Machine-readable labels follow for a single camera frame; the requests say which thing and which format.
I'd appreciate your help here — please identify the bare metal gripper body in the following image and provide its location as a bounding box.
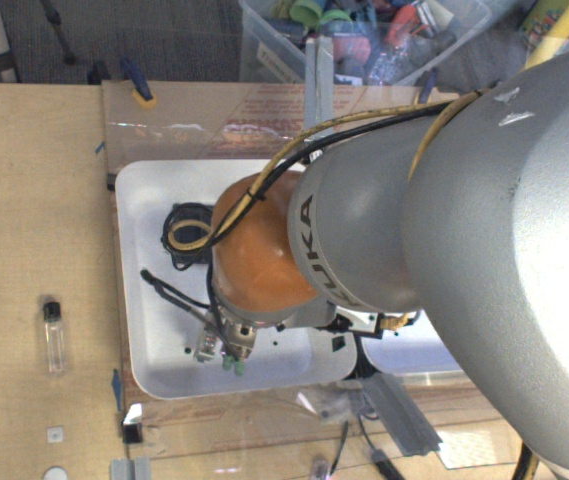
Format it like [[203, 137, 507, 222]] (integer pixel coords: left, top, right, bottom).
[[219, 317, 259, 362]]

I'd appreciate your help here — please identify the white plastic tray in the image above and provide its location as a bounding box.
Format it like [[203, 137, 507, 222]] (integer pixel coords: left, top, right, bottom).
[[114, 159, 358, 401]]

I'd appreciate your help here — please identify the clear bottle with black cap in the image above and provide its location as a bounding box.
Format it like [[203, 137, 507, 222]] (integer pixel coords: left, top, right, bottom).
[[41, 299, 68, 375]]

